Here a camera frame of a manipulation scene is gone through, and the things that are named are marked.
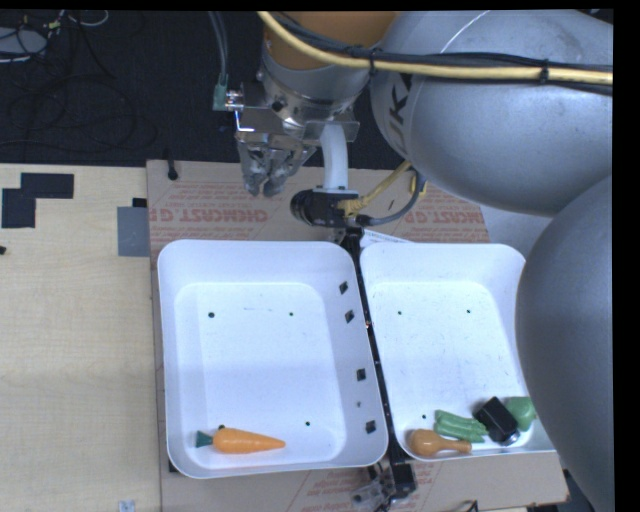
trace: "cardboard sheet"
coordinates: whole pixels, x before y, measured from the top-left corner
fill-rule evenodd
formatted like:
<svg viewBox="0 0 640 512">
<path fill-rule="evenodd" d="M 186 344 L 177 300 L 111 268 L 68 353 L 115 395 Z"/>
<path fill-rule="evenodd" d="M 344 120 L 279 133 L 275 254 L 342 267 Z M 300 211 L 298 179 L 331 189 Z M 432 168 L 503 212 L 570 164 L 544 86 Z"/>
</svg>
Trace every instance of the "cardboard sheet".
<svg viewBox="0 0 640 512">
<path fill-rule="evenodd" d="M 302 168 L 276 197 L 244 190 L 239 164 L 176 162 L 179 178 L 168 178 L 166 161 L 147 164 L 150 249 L 159 410 L 163 510 L 209 512 L 355 511 L 350 493 L 369 482 L 363 468 L 318 470 L 195 480 L 170 470 L 164 421 L 162 333 L 156 261 L 169 242 L 184 238 L 229 240 L 335 240 L 333 230 L 307 226 L 289 210 L 291 197 L 323 181 L 322 168 Z M 391 171 L 351 169 L 349 188 L 364 194 Z M 363 210 L 375 217 L 398 211 L 411 195 L 405 173 Z M 429 185 L 402 218 L 371 230 L 372 237 L 413 242 L 487 243 L 480 208 Z M 392 510 L 462 511 L 474 500 L 480 510 L 551 504 L 568 499 L 555 452 L 412 462 L 418 489 Z"/>
</svg>

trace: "orange toy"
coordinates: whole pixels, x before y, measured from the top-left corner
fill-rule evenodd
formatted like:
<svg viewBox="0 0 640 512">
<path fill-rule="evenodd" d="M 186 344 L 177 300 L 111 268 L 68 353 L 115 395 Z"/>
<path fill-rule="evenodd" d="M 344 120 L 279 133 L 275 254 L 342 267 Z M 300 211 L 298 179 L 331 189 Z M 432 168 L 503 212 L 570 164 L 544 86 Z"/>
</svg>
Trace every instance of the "orange toy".
<svg viewBox="0 0 640 512">
<path fill-rule="evenodd" d="M 434 432 L 419 428 L 409 437 L 409 447 L 417 455 L 429 457 L 442 450 L 456 450 L 461 453 L 471 451 L 471 443 L 460 439 L 446 439 Z"/>
<path fill-rule="evenodd" d="M 237 428 L 221 428 L 213 436 L 198 432 L 196 447 L 213 445 L 224 453 L 253 453 L 284 448 L 285 442 L 275 437 Z"/>
</svg>

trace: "yellow cable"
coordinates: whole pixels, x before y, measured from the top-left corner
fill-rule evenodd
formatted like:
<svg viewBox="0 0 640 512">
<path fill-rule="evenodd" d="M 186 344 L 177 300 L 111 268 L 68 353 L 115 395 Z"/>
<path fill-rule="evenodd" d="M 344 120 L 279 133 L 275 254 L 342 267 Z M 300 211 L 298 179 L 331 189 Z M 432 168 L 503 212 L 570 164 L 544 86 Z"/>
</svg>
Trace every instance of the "yellow cable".
<svg viewBox="0 0 640 512">
<path fill-rule="evenodd" d="M 416 190 L 416 186 L 418 183 L 418 179 L 416 176 L 414 176 L 413 178 L 411 178 L 411 185 L 409 186 L 409 192 L 411 192 L 412 194 L 415 192 Z M 428 181 L 424 182 L 424 185 L 422 185 L 422 190 L 418 193 L 418 197 L 424 197 L 427 195 L 427 185 L 429 184 Z"/>
<path fill-rule="evenodd" d="M 344 210 L 345 217 L 355 217 L 360 210 L 366 208 L 371 201 L 373 201 L 376 197 L 378 197 L 384 190 L 389 188 L 389 186 L 403 173 L 408 171 L 411 168 L 411 162 L 405 160 L 402 162 L 395 171 L 393 171 L 389 176 L 387 176 L 384 180 L 382 180 L 376 187 L 369 192 L 366 196 L 358 197 L 356 199 L 344 199 L 338 202 L 338 208 Z"/>
<path fill-rule="evenodd" d="M 302 53 L 326 64 L 335 64 L 351 68 L 369 68 L 368 59 L 342 57 L 329 52 L 318 50 L 291 34 L 268 11 L 256 11 L 258 16 L 274 33 L 286 43 Z M 475 80 L 540 80 L 540 69 L 529 67 L 457 67 L 440 66 L 434 64 L 408 64 L 400 62 L 376 61 L 375 68 L 381 71 L 395 71 L 398 73 L 419 74 L 440 78 L 458 78 Z M 590 71 L 567 68 L 548 68 L 550 81 L 580 82 L 596 85 L 613 85 L 613 73 L 605 71 Z"/>
</svg>

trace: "wooden table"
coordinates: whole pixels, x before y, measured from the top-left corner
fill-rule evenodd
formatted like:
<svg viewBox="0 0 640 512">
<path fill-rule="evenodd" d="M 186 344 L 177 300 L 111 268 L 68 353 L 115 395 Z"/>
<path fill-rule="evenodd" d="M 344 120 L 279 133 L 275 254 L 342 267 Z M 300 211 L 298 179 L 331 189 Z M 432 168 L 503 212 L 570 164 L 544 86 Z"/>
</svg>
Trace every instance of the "wooden table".
<svg viewBox="0 0 640 512">
<path fill-rule="evenodd" d="M 0 165 L 0 189 L 20 189 L 23 173 L 74 176 L 72 200 L 36 199 L 35 227 L 0 229 L 0 510 L 298 512 L 320 503 L 299 494 L 322 484 L 320 473 L 207 482 L 167 471 L 150 258 L 119 256 L 117 234 L 118 208 L 147 197 L 159 165 Z M 420 511 L 450 508 L 460 482 L 484 509 L 567 497 L 553 453 L 499 467 L 436 463 L 427 473 L 433 483 L 414 496 Z M 487 486 L 493 477 L 506 487 Z"/>
</svg>

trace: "green connector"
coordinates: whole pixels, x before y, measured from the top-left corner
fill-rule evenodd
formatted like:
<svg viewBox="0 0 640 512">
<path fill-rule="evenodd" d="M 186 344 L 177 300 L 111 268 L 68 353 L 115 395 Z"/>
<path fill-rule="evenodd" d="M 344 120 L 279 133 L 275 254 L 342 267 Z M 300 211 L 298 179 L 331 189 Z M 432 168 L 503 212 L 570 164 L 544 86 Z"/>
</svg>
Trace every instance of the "green connector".
<svg viewBox="0 0 640 512">
<path fill-rule="evenodd" d="M 210 446 L 213 444 L 213 437 L 204 432 L 200 432 L 196 434 L 196 448 L 200 448 L 202 446 Z"/>
<path fill-rule="evenodd" d="M 218 83 L 213 91 L 213 110 L 227 110 L 228 75 L 218 75 Z"/>
<path fill-rule="evenodd" d="M 526 432 L 536 418 L 536 410 L 528 396 L 514 396 L 509 398 L 505 407 L 518 422 L 518 430 Z"/>
</svg>

